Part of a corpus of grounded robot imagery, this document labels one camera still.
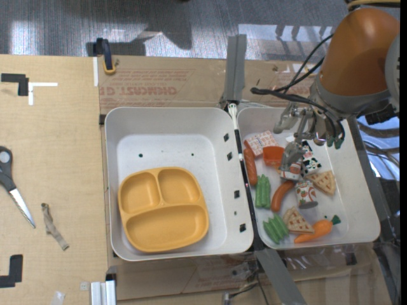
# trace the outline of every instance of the waffle slice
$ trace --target waffle slice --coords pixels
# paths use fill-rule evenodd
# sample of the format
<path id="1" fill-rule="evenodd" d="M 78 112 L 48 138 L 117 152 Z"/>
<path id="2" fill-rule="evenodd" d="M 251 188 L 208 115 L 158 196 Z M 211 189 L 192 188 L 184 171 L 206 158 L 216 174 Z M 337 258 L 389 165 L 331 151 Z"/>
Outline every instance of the waffle slice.
<path id="1" fill-rule="evenodd" d="M 295 207 L 290 208 L 284 214 L 282 221 L 286 224 L 290 233 L 314 234 L 312 226 L 304 219 Z"/>
<path id="2" fill-rule="evenodd" d="M 330 196 L 334 195 L 336 190 L 336 181 L 331 170 L 307 176 L 307 179 L 312 181 L 318 190 Z"/>

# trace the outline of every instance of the scissors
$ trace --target scissors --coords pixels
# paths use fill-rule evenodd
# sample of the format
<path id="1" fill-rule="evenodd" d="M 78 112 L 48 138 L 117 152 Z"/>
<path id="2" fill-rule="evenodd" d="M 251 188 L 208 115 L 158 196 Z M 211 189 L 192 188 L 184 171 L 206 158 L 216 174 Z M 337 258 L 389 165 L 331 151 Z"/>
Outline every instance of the scissors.
<path id="1" fill-rule="evenodd" d="M 20 192 L 18 191 L 13 178 L 11 177 L 11 162 L 13 161 L 13 154 L 11 151 L 3 146 L 0 146 L 0 183 L 10 193 L 11 198 L 21 211 L 23 216 L 28 220 L 32 228 L 36 225 L 32 219 L 31 213 L 27 208 Z"/>

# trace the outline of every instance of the table surface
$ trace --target table surface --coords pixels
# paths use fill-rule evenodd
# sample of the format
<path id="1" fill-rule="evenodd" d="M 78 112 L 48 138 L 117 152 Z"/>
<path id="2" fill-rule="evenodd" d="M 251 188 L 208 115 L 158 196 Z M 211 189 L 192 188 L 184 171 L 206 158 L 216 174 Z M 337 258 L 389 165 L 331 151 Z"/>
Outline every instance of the table surface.
<path id="1" fill-rule="evenodd" d="M 124 64 L 147 63 L 149 69 L 176 67 L 169 58 L 124 59 Z M 249 64 L 248 72 L 260 72 L 266 62 L 254 64 Z M 201 60 L 200 65 L 205 66 L 198 71 L 201 86 L 207 78 L 222 91 L 224 61 Z M 81 290 L 81 284 L 104 281 L 109 266 L 99 115 L 116 105 L 104 104 L 103 109 L 99 104 L 99 88 L 108 85 L 103 76 L 99 85 L 95 82 L 93 58 L 0 55 L 0 68 L 2 73 L 25 74 L 31 83 L 58 84 L 35 87 L 34 105 L 29 105 L 27 97 L 17 95 L 16 83 L 0 83 L 1 145 L 13 152 L 13 178 L 36 222 L 36 229 L 31 228 L 8 193 L 0 189 L 0 276 L 8 274 L 10 256 L 24 257 L 22 282 L 0 288 L 0 301 L 50 304 L 55 292 L 62 292 L 64 304 L 89 304 L 89 292 Z M 193 95 L 188 96 L 192 102 Z M 169 102 L 168 98 L 160 101 L 162 106 Z M 67 250 L 46 233 L 42 203 L 49 204 L 53 222 L 69 244 Z M 375 257 L 363 273 L 342 271 L 296 284 L 310 304 L 391 304 Z M 279 304 L 272 286 L 265 286 L 265 293 L 271 304 Z M 119 303 L 220 304 L 222 294 L 215 291 Z M 259 288 L 233 300 L 236 304 L 263 301 Z"/>

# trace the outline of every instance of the scissors blade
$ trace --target scissors blade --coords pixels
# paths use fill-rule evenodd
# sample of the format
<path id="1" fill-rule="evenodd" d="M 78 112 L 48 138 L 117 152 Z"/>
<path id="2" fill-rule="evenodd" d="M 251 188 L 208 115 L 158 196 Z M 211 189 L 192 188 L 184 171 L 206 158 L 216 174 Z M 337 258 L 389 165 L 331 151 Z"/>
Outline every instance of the scissors blade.
<path id="1" fill-rule="evenodd" d="M 13 189 L 13 190 L 9 191 L 9 193 L 11 194 L 11 198 L 17 205 L 18 209 L 20 209 L 23 216 L 28 220 L 28 222 L 30 223 L 32 228 L 35 228 L 36 225 L 34 223 L 34 220 L 32 219 L 31 213 L 28 210 L 27 205 L 25 204 L 20 192 L 17 189 Z"/>

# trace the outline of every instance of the yellow divided plate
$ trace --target yellow divided plate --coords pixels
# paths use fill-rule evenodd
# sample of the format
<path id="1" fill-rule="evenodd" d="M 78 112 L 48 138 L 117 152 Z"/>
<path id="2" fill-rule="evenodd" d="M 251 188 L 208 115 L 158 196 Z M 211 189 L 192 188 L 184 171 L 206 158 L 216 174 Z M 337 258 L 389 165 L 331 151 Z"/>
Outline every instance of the yellow divided plate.
<path id="1" fill-rule="evenodd" d="M 209 215 L 196 178 L 179 167 L 129 175 L 118 193 L 121 221 L 142 252 L 164 252 L 196 243 L 207 233 Z"/>

